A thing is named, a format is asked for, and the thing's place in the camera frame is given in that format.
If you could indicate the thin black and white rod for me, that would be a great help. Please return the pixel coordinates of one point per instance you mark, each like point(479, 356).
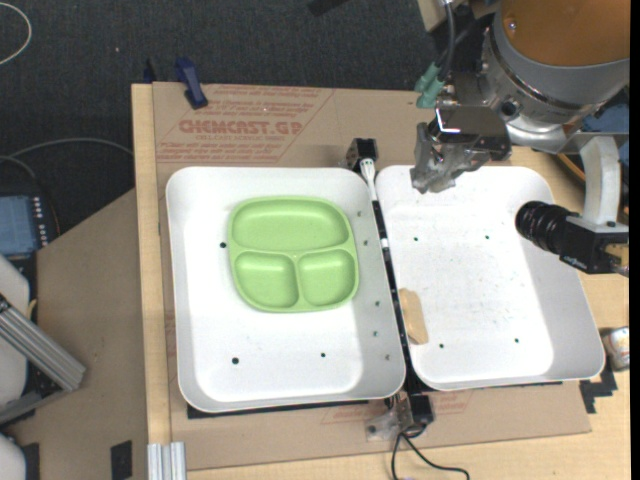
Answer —
point(384, 238)

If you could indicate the green divided plate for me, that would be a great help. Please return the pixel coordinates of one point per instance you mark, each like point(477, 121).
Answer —
point(292, 253)

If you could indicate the white plastic tray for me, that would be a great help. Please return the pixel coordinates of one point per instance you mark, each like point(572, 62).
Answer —
point(490, 298)
point(280, 358)

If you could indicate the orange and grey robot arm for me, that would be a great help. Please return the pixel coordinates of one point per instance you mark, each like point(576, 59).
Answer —
point(565, 13)

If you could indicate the small white can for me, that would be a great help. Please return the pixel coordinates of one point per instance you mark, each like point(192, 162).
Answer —
point(618, 348)

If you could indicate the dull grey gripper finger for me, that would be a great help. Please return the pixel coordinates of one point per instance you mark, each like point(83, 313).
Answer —
point(424, 160)
point(457, 170)

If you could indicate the brown cardboard board, red print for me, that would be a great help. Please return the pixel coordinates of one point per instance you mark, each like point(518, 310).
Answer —
point(250, 128)

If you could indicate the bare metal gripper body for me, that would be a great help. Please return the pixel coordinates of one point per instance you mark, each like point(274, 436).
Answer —
point(475, 125)

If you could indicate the black cylinder on white bracket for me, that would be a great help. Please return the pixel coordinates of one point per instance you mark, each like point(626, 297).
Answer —
point(575, 235)

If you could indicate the tan toy bread slice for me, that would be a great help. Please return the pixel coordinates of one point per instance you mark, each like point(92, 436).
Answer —
point(414, 315)

